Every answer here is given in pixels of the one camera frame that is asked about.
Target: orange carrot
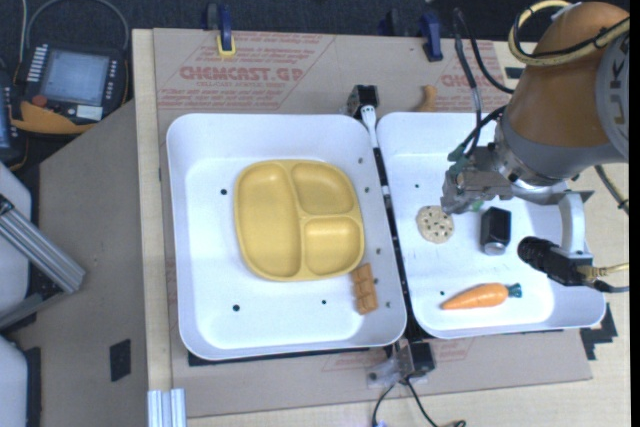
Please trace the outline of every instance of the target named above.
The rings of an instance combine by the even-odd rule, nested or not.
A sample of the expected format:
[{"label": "orange carrot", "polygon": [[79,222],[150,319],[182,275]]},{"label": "orange carrot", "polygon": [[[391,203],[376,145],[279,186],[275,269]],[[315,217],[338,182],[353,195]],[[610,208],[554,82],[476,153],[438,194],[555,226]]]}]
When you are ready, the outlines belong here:
[{"label": "orange carrot", "polygon": [[486,308],[502,304],[507,297],[521,296],[522,289],[518,283],[509,287],[502,283],[485,283],[453,296],[442,304],[442,309]]}]

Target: white cable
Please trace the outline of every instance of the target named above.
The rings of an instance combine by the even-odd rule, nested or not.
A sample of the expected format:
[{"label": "white cable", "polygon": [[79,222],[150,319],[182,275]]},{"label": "white cable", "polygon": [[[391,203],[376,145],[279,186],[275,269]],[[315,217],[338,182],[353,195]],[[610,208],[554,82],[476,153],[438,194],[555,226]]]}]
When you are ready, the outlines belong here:
[{"label": "white cable", "polygon": [[27,31],[27,0],[22,0],[22,31],[20,34],[20,52],[19,59],[22,62],[22,56],[24,54],[24,37]]}]

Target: white tray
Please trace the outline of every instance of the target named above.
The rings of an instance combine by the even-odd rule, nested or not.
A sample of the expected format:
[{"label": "white tray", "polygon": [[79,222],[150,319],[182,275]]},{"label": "white tray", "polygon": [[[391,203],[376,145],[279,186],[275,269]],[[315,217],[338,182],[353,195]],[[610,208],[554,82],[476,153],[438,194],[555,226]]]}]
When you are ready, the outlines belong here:
[{"label": "white tray", "polygon": [[[470,133],[473,114],[392,113],[380,120],[378,139],[387,170],[413,313],[419,325],[438,338],[587,327],[605,313],[603,294],[586,287],[565,287],[522,262],[517,245],[526,236],[560,243],[562,225],[556,206],[520,199],[486,202],[480,212],[454,215],[454,235],[443,244],[426,241],[416,214],[439,205],[447,154]],[[482,131],[481,144],[493,140],[495,124]],[[501,256],[480,248],[480,216],[490,206],[512,213],[511,243]],[[520,283],[522,298],[500,307],[442,310],[444,299],[486,283]]]},{"label": "white tray", "polygon": [[[187,114],[167,133],[180,335],[196,356],[226,360],[386,346],[407,314],[382,191],[361,123],[343,115]],[[247,166],[311,159],[351,179],[380,307],[360,315],[348,275],[275,282],[243,263],[233,189]]]}]

